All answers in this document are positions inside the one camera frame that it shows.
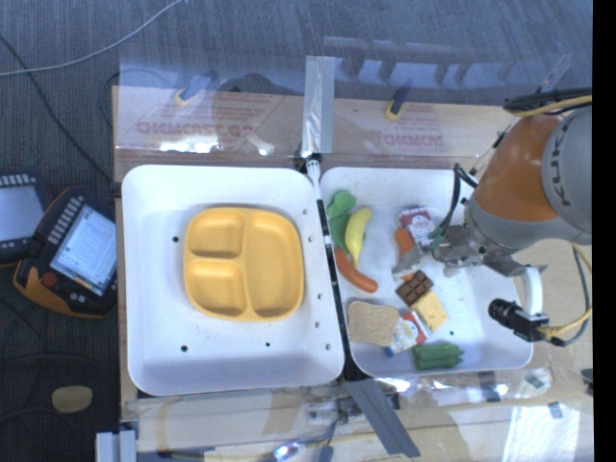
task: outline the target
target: yellow divided plate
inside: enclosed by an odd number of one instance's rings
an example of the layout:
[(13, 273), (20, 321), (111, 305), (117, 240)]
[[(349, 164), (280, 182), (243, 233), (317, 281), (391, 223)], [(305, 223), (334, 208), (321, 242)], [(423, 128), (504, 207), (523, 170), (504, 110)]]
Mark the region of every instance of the yellow divided plate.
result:
[(211, 317), (275, 321), (304, 294), (304, 266), (294, 225), (275, 212), (216, 207), (189, 223), (184, 284), (192, 304)]

